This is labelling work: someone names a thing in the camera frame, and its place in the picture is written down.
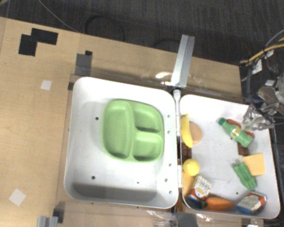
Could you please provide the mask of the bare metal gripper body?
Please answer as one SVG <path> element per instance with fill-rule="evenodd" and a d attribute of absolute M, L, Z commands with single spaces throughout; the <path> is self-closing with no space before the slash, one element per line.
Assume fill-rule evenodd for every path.
<path fill-rule="evenodd" d="M 263 86 L 257 91 L 266 105 L 261 106 L 261 110 L 265 112 L 268 117 L 275 120 L 284 120 L 284 90 L 279 90 L 278 87 Z"/>

